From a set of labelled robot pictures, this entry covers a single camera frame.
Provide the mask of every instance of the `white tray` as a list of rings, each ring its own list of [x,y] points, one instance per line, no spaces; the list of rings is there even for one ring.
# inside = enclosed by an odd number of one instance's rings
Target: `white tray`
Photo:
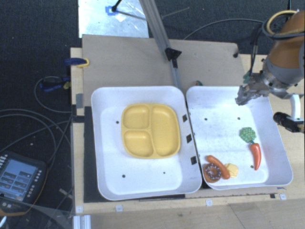
[[[186,94],[194,138],[201,165],[207,155],[223,164],[238,166],[236,178],[207,183],[211,188],[232,189],[287,185],[293,173],[267,97],[259,97],[244,106],[235,103],[238,87],[191,87]],[[239,130],[251,127],[254,140],[260,144],[262,161],[259,169],[254,164],[249,144],[239,136]]]
[[[129,155],[123,146],[121,116],[130,104],[159,103],[177,114],[181,148],[163,159],[141,159]],[[194,141],[183,93],[172,86],[104,87],[91,97],[97,181],[100,193],[108,200],[192,193],[199,189],[202,176],[196,161]]]

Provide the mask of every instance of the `black floor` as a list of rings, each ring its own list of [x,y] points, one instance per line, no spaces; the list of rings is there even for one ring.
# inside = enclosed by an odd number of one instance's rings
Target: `black floor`
[[[190,7],[163,21],[169,38],[183,39],[197,28],[218,20],[247,18],[264,21],[274,13],[287,9],[288,0],[156,0],[156,3],[163,15]],[[292,0],[291,8],[305,9],[305,0]],[[69,75],[69,68],[64,66],[63,60],[69,58],[71,47],[81,46],[78,38],[78,0],[0,0],[0,19],[0,110],[26,109],[56,123],[68,121],[69,113],[55,113],[41,107],[33,91],[36,82],[43,77]],[[256,25],[248,21],[219,23],[197,32],[189,40],[235,42],[241,53],[250,53],[250,36]],[[272,42],[261,38],[258,45],[258,53],[267,54]],[[37,96],[52,109],[71,110],[69,90],[44,93],[38,88]],[[43,124],[33,116],[37,117],[34,113],[21,110],[0,112],[0,149],[43,128]],[[44,117],[38,118],[51,124]],[[61,132],[55,128],[52,130],[58,144]],[[48,161],[54,152],[54,144],[50,133],[44,130],[12,145],[9,150]],[[71,188],[70,145],[63,139],[37,205],[49,208],[60,205],[61,210],[70,211],[71,200],[67,198],[60,204],[65,196],[59,189],[70,191]],[[10,219],[15,228],[38,228],[34,221],[43,224],[48,218],[37,216],[33,211],[27,217]]]

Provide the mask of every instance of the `yellow plate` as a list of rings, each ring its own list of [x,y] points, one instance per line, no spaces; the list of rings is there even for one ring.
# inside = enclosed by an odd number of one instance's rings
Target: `yellow plate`
[[[175,111],[164,104],[132,104],[122,114],[125,150],[137,158],[168,158],[180,149]]]

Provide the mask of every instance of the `wooden table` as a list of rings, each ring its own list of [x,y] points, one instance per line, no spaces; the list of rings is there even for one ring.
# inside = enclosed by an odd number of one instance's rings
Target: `wooden table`
[[[171,45],[183,52],[178,67],[184,93],[196,80],[204,85],[240,85],[250,65],[249,55],[233,57],[237,51],[233,43],[171,40]],[[82,48],[71,49],[71,57],[90,60],[88,68],[71,67],[72,104],[78,117],[84,115],[84,106],[90,106],[91,93],[98,87],[172,84],[170,69],[166,68],[168,63],[153,39],[85,36]],[[254,71],[262,68],[263,58],[265,55],[257,56]],[[144,63],[150,66],[140,72],[145,80],[139,81],[134,74]],[[304,80],[290,91],[303,93]],[[291,113],[288,100],[273,95],[269,99],[274,113]],[[301,105],[304,118],[304,98]],[[300,228],[297,225],[305,224],[304,135],[292,134],[282,127],[279,131],[294,173],[288,186],[226,191],[202,189],[184,199],[84,203],[83,167],[92,164],[84,164],[84,123],[74,122],[72,161],[76,214],[90,214],[92,228],[107,229]],[[117,206],[123,212],[116,212]]]

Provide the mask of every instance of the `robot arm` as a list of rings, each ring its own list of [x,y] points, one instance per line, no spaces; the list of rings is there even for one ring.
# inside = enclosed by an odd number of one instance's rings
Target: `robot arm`
[[[279,15],[293,14],[284,25],[281,32],[275,34],[270,30],[270,23]],[[300,97],[302,95],[289,94],[286,90],[296,85],[304,78],[304,26],[305,11],[282,11],[266,21],[262,30],[268,37],[275,39],[275,43],[264,61],[263,69],[259,73],[249,73],[235,99],[238,105],[247,104],[251,99],[268,96],[269,93],[281,98],[290,99],[291,116],[276,113],[274,120],[292,132],[304,132],[304,121],[300,119]]]

